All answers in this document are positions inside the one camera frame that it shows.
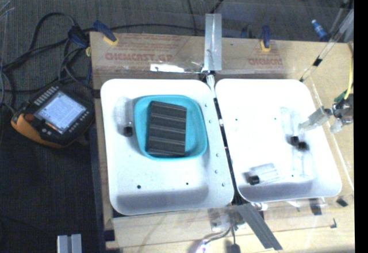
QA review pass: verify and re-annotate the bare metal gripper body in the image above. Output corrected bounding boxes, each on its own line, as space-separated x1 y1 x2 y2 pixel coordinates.
332 93 355 121

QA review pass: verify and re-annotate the clear plastic bottle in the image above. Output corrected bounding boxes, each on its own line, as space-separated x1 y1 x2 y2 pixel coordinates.
292 141 313 178
248 163 282 186
279 106 300 145
114 96 135 137

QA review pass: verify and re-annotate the white plastic tray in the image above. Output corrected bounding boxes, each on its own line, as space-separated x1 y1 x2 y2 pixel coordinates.
99 78 235 216
214 78 343 204

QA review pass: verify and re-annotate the blue bottle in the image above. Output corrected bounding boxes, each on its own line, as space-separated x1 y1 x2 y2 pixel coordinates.
311 19 327 39

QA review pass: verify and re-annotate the brown cardboard board red print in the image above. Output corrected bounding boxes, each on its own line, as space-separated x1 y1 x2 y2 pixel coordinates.
89 32 355 251

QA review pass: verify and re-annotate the blue divided plate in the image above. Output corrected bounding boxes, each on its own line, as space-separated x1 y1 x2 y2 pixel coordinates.
133 94 208 161

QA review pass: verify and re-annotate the black ribbed box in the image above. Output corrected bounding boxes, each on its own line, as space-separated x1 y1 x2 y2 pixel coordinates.
145 100 188 158

